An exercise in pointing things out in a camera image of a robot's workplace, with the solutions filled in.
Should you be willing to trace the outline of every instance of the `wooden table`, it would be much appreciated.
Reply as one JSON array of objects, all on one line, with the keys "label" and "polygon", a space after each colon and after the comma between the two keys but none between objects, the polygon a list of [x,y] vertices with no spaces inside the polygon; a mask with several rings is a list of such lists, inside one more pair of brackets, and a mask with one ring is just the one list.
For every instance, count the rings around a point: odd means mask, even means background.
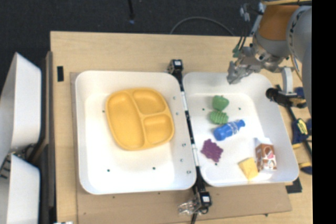
[{"label": "wooden table", "polygon": [[[85,70],[165,71],[171,59],[182,59],[184,73],[227,72],[239,37],[72,33],[53,31],[51,52],[51,121],[55,140],[57,221],[87,223],[190,223],[177,215],[177,205],[192,191],[125,195],[90,195],[78,184],[72,131],[70,74]],[[281,74],[262,70],[272,84]],[[295,86],[302,86],[293,76]],[[291,136],[290,117],[281,114]],[[294,110],[307,120],[308,109]],[[298,162],[309,161],[304,148],[295,150]],[[284,184],[209,187],[214,205],[198,218],[201,223],[312,223],[312,176],[300,172],[303,191],[287,195]]]}]

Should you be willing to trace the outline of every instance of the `wooden surface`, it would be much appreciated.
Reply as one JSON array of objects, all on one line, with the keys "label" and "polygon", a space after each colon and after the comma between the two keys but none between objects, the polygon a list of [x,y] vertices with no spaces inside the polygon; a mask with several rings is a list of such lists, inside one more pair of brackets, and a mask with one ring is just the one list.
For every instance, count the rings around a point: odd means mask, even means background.
[{"label": "wooden surface", "polygon": [[[101,207],[97,208],[94,203],[91,204],[92,213],[80,211],[82,200],[79,201],[78,197],[85,196],[87,201],[90,201],[91,197],[88,197],[88,194],[82,192],[80,188],[78,189],[77,184],[72,133],[70,73],[85,70],[164,71],[171,59],[183,60],[184,73],[192,71],[227,72],[229,61],[232,60],[231,51],[238,40],[238,37],[216,36],[51,32],[57,221],[74,221],[74,223],[83,224],[95,219],[95,223],[98,223],[97,219],[110,217],[110,215],[106,215],[106,208],[103,208],[104,210]],[[288,61],[285,65],[291,66],[291,62]],[[64,69],[64,81],[60,82],[57,81],[57,67],[59,66]],[[265,75],[274,85],[282,83],[280,74],[273,74],[265,70],[262,70],[261,74]],[[295,86],[302,86],[295,74],[293,78]],[[290,117],[284,108],[280,108],[280,110],[291,138]],[[295,114],[304,120],[310,117],[308,109],[295,110]],[[308,153],[304,148],[299,148],[295,152],[298,162],[309,160]],[[312,223],[312,176],[300,172],[299,177],[303,187],[302,193],[287,196],[284,194],[284,187],[275,186],[274,190],[276,191],[270,193],[270,196],[274,198],[278,195],[279,200],[260,201],[255,205],[248,204],[247,201],[241,204],[241,208],[228,210],[232,214],[226,215],[228,218],[225,219],[225,223]],[[223,210],[227,210],[230,206],[230,199],[233,201],[244,200],[243,196],[235,197],[234,189],[227,191],[228,193],[233,192],[231,196],[225,197],[227,203],[223,204]],[[137,202],[138,207],[143,206],[139,201]],[[125,197],[115,203],[121,205],[120,208],[127,209],[128,203]],[[288,204],[291,204],[292,210],[287,209]],[[153,209],[149,208],[147,214],[155,212]],[[211,207],[211,210],[213,210],[214,216],[221,215],[218,203],[216,207]],[[246,216],[262,214],[264,210],[281,213],[270,214],[268,217],[264,215]],[[203,216],[199,219],[200,222],[205,224],[223,222],[220,219],[201,221],[202,219],[204,219]],[[153,218],[153,223],[157,223],[155,222],[157,220],[158,218]],[[189,223],[190,221],[188,218],[181,218],[175,222]]]}]

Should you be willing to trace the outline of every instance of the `yellow sponge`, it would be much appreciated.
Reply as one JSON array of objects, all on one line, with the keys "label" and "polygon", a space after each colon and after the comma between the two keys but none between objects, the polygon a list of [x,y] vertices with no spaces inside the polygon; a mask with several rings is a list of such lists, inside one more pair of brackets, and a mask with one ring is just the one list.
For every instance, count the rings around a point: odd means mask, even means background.
[{"label": "yellow sponge", "polygon": [[258,168],[252,157],[242,160],[238,165],[248,180],[258,175]]}]

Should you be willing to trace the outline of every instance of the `yellow divided plate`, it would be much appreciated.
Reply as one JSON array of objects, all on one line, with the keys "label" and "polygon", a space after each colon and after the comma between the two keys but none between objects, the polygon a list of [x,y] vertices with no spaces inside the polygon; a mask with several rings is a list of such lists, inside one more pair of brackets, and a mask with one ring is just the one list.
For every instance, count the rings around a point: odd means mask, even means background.
[{"label": "yellow divided plate", "polygon": [[143,150],[168,142],[174,123],[163,96],[150,88],[126,89],[106,101],[111,133],[122,148]]}]

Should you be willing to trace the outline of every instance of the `purple star-shaped object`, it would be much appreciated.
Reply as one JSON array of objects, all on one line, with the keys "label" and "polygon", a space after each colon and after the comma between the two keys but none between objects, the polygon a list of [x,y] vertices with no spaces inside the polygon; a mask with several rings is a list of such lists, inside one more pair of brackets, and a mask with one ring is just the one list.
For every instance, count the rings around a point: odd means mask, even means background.
[{"label": "purple star-shaped object", "polygon": [[203,153],[207,158],[212,159],[215,162],[219,162],[221,154],[224,150],[217,146],[216,143],[211,142],[211,139],[204,141],[201,153]]}]

